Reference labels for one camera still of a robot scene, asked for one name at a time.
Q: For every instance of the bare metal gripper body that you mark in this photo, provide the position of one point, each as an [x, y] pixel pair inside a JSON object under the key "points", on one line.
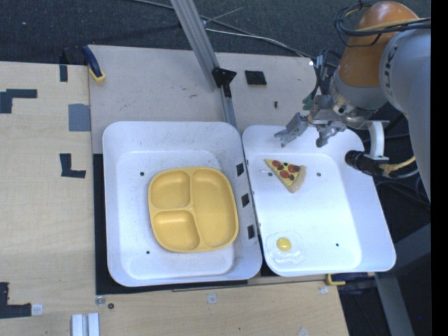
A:
{"points": [[329, 112]]}

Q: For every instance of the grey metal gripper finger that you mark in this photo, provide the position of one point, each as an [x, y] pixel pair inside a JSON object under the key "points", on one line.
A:
{"points": [[327, 133], [293, 128]]}

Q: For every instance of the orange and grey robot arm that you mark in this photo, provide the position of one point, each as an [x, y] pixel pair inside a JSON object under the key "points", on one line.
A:
{"points": [[402, 75]]}

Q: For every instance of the toy pizza slice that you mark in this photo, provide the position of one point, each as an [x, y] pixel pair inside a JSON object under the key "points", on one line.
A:
{"points": [[288, 175]]}

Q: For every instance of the white plastic tray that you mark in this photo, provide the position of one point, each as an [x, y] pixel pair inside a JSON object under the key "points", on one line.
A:
{"points": [[133, 215], [322, 215]]}

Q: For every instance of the yellow divided plate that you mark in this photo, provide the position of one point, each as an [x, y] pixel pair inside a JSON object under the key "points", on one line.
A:
{"points": [[210, 205]]}

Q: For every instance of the toy fried egg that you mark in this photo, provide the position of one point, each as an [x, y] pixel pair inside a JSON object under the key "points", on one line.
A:
{"points": [[283, 245]]}

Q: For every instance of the pale wood board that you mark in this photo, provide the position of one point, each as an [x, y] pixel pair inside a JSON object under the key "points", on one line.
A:
{"points": [[157, 89]]}

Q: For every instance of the black cylinder on white bracket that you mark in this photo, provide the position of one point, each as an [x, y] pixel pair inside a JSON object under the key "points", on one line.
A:
{"points": [[364, 163]]}

